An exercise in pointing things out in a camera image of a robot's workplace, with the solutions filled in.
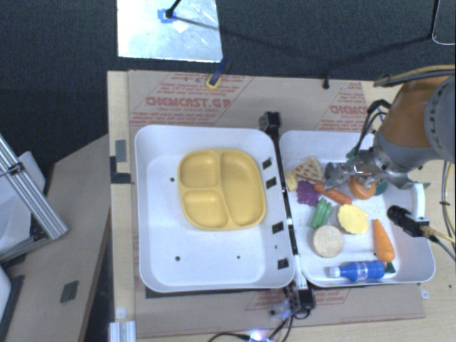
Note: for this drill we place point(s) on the yellow round crinkled slice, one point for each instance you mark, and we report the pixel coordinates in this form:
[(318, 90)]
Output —
[(352, 219)]

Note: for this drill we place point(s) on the yellow divided plate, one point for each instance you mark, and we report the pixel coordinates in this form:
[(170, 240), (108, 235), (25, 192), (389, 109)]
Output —
[(235, 187)]

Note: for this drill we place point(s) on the large orange carrot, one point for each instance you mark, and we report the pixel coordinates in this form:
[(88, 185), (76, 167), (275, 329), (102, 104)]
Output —
[(383, 242)]

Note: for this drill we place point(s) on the pizza slice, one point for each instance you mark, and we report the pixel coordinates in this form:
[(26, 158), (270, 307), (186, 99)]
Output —
[(308, 169)]

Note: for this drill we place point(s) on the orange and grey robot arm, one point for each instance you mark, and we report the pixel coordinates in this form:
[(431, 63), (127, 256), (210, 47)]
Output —
[(409, 119)]

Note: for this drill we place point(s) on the blue bottle white cap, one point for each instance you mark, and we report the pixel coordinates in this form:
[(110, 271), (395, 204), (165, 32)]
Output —
[(363, 270)]

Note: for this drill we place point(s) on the brown cardboard board red print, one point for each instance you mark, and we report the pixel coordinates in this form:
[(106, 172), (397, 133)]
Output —
[(213, 98)]

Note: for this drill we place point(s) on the beige round biscuit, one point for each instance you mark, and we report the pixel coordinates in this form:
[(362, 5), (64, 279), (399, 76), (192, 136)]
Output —
[(328, 241)]

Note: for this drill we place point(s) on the white plastic tray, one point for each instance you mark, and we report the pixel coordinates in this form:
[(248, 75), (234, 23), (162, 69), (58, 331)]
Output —
[(356, 248), (213, 258)]

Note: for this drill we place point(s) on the black cylinder on white bracket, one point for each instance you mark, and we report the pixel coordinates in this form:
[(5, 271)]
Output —
[(406, 219)]

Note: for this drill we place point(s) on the purple grapes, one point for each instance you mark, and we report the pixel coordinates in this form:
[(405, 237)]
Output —
[(307, 193)]

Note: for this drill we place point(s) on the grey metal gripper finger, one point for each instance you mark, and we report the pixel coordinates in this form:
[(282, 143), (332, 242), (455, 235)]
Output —
[(367, 182), (333, 176)]

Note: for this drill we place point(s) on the small orange carrot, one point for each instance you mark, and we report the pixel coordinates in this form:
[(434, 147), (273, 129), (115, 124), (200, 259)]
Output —
[(336, 195)]

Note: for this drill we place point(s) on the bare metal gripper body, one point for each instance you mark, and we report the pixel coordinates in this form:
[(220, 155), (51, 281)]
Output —
[(370, 164)]

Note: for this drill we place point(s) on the teal round object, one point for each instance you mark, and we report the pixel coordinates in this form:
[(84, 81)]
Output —
[(381, 188)]

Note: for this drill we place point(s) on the thin black and white rod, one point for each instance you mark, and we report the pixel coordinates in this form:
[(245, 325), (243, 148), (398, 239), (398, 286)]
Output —
[(287, 205)]

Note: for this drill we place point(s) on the small pale yellow lump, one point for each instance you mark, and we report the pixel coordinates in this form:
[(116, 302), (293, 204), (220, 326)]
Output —
[(291, 181)]

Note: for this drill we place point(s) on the green bean bundle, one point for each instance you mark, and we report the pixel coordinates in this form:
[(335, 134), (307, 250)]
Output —
[(320, 214)]

